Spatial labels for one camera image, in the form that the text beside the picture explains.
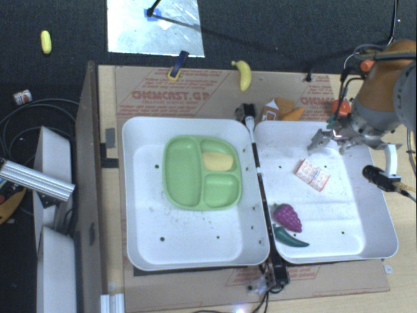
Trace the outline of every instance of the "tin can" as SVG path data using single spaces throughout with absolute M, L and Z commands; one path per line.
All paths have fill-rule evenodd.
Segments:
M 16 103 L 18 106 L 21 106 L 22 104 L 25 104 L 25 103 L 32 102 L 31 91 L 28 89 L 25 89 L 24 91 L 14 93 L 13 100 L 14 100 L 14 103 Z

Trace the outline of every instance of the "toy banana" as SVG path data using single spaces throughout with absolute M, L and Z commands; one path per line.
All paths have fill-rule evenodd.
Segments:
M 232 61 L 232 66 L 236 66 L 240 71 L 240 90 L 247 90 L 252 81 L 252 72 L 250 70 L 249 64 L 243 60 L 239 60 Z

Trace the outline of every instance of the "orange object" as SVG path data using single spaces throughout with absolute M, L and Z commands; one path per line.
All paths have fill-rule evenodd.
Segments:
M 299 107 L 296 110 L 293 110 L 292 112 L 288 113 L 284 117 L 282 117 L 283 121 L 298 121 L 302 114 L 304 113 L 304 110 L 306 107 Z
M 364 60 L 360 63 L 360 70 L 362 72 L 368 73 L 371 70 L 373 64 L 375 64 L 374 60 Z
M 338 109 L 338 105 L 339 105 L 339 100 L 335 100 L 332 103 L 332 113 L 335 113 L 336 110 Z M 348 100 L 343 100 L 343 102 L 341 103 L 340 109 L 339 109 L 339 114 L 338 117 L 346 117 L 348 116 L 348 114 L 350 114 L 351 112 L 351 105 L 349 104 Z

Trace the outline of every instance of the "green chili pepper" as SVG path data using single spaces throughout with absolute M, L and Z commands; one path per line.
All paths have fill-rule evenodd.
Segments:
M 287 231 L 285 231 L 285 228 L 282 226 L 274 226 L 274 234 L 275 234 L 275 238 L 287 245 L 287 246 L 291 246 L 291 247 L 307 247 L 309 246 L 309 243 L 305 243 L 301 240 L 295 239 L 292 235 L 290 235 Z

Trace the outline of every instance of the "cardboard box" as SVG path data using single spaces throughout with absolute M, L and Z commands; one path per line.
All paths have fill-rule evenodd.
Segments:
M 167 71 L 88 66 L 76 125 L 80 312 L 99 312 L 103 293 L 124 293 L 129 313 L 259 301 L 255 291 L 248 291 L 261 276 L 258 267 L 146 273 L 130 264 L 120 170 L 120 131 L 128 118 L 232 119 L 242 103 L 254 103 L 261 113 L 266 103 L 281 97 L 305 106 L 303 119 L 324 120 L 334 100 L 326 75 L 307 83 L 303 74 L 254 72 L 243 93 L 238 71 L 186 69 L 175 83 L 166 79 Z M 271 300 L 389 290 L 380 260 L 291 266 L 289 275 L 289 285 Z

